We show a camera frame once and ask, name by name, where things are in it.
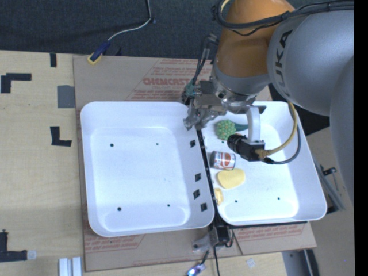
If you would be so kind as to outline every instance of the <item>soda can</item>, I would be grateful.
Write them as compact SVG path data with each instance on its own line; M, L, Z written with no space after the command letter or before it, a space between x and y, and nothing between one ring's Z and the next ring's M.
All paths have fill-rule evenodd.
M213 151L209 163L211 168L219 170L233 170L235 167L235 154L228 152Z

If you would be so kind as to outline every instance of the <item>wooden table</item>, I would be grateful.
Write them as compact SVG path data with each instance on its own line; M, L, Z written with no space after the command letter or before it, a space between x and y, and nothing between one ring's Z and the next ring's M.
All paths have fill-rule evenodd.
M0 94L0 229L9 251L35 250L36 260L0 263L0 275L57 275L58 259L83 258L81 190L74 108L58 108L57 87L74 85L72 55L0 51L0 74L31 73ZM52 146L50 127L70 147ZM286 276L280 252L219 259L226 275ZM185 275L196 262L83 275ZM201 274L217 275L214 260Z

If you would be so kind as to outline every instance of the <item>cardboard box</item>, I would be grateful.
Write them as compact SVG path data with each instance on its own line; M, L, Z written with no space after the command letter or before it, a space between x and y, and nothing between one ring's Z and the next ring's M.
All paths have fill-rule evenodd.
M92 101L179 101L195 74L197 61L103 56L92 66L87 56L74 56L73 65L86 271L200 260L203 253L193 252L192 242L205 236L207 228L113 238L100 237L91 230L80 129L81 109ZM198 79L208 80L211 70L207 62ZM257 100L271 101L268 88ZM218 257L316 246L309 223L240 228L234 233L236 244L219 250Z

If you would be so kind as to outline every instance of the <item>hole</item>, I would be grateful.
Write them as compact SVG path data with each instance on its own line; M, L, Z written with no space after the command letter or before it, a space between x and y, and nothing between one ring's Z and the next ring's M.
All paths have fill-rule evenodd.
M200 195L201 195L201 193L200 193L199 189L197 189L195 192L193 192L194 199L196 199Z
M207 204L201 204L201 211L204 212L205 210L207 210Z

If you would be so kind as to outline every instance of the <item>blue connector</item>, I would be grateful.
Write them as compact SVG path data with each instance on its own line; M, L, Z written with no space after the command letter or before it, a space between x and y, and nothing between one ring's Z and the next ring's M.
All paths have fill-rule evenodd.
M107 50L109 49L111 45L111 42L108 40L108 41L105 41L103 42L97 49L94 53L92 53L88 58L87 58L87 61L94 65L96 64L97 62L99 62L99 60L101 59L102 57L102 54Z

